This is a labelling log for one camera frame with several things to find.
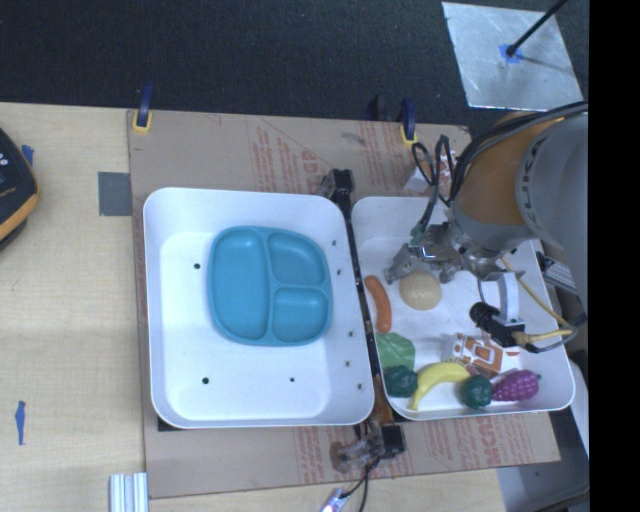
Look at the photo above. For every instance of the green broccoli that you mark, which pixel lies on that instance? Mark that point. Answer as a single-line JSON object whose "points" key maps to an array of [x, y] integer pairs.
{"points": [[476, 391], [401, 381]]}

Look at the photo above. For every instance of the orange sausage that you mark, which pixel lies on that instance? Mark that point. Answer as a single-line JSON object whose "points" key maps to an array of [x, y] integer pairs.
{"points": [[382, 307]]}

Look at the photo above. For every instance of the brown cardboard board, red print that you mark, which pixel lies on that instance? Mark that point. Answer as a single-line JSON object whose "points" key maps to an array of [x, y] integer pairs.
{"points": [[225, 150]]}

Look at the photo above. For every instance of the beige round bread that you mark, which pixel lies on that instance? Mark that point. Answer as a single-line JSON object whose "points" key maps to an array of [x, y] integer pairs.
{"points": [[421, 292]]}

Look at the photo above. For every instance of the white and orange packet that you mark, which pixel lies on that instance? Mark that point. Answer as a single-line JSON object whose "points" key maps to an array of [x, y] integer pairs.
{"points": [[416, 182]]}

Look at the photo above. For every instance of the yellow banana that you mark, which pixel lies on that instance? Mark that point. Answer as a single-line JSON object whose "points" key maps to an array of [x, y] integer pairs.
{"points": [[437, 375]]}

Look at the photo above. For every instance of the blue divided plate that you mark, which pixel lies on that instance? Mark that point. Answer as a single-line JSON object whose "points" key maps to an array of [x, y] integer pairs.
{"points": [[240, 285]]}

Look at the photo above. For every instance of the purple grapes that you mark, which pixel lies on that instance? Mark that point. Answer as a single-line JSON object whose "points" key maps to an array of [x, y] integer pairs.
{"points": [[517, 386]]}

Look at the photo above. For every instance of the green lettuce leaf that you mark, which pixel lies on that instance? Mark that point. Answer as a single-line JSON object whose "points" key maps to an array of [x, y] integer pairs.
{"points": [[395, 350]]}

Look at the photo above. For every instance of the orange and white carton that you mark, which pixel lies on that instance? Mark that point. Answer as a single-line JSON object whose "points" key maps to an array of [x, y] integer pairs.
{"points": [[480, 355]]}

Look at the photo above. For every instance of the black cylinder on white bracket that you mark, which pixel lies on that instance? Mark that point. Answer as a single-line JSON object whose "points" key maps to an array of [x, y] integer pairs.
{"points": [[500, 325]]}

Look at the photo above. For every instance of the white plastic tray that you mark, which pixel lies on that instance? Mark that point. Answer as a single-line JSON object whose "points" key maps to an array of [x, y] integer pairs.
{"points": [[250, 390], [450, 320]]}

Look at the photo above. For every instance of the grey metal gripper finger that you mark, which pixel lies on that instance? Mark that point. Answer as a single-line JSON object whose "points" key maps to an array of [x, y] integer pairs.
{"points": [[399, 267], [450, 272]]}

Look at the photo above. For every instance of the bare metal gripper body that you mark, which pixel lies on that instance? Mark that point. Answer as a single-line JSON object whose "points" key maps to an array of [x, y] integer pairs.
{"points": [[445, 245]]}

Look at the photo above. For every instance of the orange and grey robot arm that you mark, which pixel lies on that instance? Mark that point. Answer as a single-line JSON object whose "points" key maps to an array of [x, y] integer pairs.
{"points": [[492, 185]]}

